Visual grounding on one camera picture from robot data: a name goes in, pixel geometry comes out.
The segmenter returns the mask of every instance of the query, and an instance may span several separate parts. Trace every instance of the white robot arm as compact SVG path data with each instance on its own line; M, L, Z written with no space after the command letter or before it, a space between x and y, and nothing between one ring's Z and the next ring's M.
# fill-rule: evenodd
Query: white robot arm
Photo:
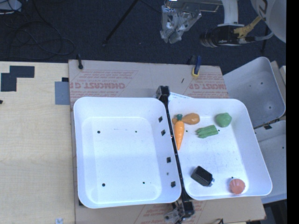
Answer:
M286 0L251 0L258 17L249 25L238 24L238 0L167 0L162 8L161 38L167 43L182 39L194 23L202 17L201 11L216 12L224 7L224 23L200 35L206 47L237 46L261 41L276 35L286 42ZM247 36L253 27L264 20L271 33L264 37Z

